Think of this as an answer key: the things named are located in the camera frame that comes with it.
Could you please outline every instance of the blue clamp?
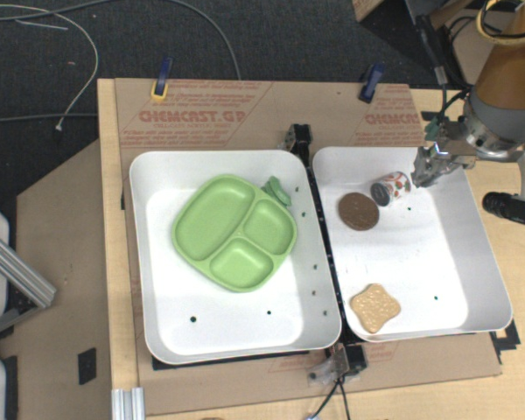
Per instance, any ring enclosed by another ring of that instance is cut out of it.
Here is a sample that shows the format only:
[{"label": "blue clamp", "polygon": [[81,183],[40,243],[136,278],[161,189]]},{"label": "blue clamp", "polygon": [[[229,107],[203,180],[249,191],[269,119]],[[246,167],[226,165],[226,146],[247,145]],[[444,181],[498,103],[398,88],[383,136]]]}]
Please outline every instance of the blue clamp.
[{"label": "blue clamp", "polygon": [[172,71],[172,67],[173,58],[171,56],[164,56],[164,60],[161,63],[161,69],[159,70],[159,76],[151,86],[150,96],[154,100],[161,101],[167,96],[167,88],[169,87],[167,80],[169,79],[169,74]]},{"label": "blue clamp", "polygon": [[360,100],[370,103],[374,97],[375,87],[385,73],[385,66],[382,63],[373,64],[363,75],[361,81],[365,81],[364,87],[360,91]]}]

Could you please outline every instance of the green plate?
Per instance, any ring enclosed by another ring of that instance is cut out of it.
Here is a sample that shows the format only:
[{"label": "green plate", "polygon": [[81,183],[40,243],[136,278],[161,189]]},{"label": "green plate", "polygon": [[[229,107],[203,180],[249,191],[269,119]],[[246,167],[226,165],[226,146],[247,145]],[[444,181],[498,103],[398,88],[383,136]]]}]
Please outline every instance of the green plate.
[{"label": "green plate", "polygon": [[[276,187],[277,179],[272,178]],[[298,231],[282,200],[234,175],[206,182],[171,229],[175,249],[231,291],[265,284],[291,252]]]}]

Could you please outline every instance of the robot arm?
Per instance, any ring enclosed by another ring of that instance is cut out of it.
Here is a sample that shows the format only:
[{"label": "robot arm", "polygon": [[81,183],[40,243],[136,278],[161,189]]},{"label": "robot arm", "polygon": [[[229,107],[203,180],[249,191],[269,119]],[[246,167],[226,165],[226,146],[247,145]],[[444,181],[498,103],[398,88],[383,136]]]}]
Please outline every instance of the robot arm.
[{"label": "robot arm", "polygon": [[473,168],[476,160],[517,162],[521,193],[490,192],[483,207],[525,224],[525,0],[506,30],[490,35],[484,29],[483,17],[499,1],[489,0],[477,17],[479,33],[496,45],[476,85],[467,95],[456,95],[465,97],[463,115],[452,122],[442,109],[441,116],[427,129],[426,139],[433,145],[418,149],[412,181],[416,187],[431,186],[457,168]]}]

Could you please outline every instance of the yellow cable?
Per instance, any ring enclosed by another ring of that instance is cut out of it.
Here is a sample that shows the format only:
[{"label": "yellow cable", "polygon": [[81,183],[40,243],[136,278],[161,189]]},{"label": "yellow cable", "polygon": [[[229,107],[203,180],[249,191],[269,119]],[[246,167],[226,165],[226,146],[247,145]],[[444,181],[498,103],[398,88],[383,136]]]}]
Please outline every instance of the yellow cable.
[{"label": "yellow cable", "polygon": [[490,8],[492,8],[495,4],[502,2],[504,0],[488,0],[485,7],[479,11],[479,13],[476,16],[476,29],[479,32],[479,34],[488,40],[489,42],[492,42],[493,44],[499,45],[499,46],[516,46],[519,44],[525,44],[525,37],[524,38],[499,38],[495,36],[491,36],[488,34],[484,26],[482,26],[482,14],[483,12],[488,11]]}]

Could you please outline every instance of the can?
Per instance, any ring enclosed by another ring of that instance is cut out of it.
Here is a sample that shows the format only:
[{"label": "can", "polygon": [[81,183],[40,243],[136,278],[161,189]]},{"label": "can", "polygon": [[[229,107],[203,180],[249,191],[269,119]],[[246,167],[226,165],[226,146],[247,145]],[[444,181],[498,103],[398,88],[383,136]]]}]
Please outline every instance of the can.
[{"label": "can", "polygon": [[402,171],[391,172],[377,179],[371,185],[370,192],[378,206],[387,207],[410,193],[410,180]]}]

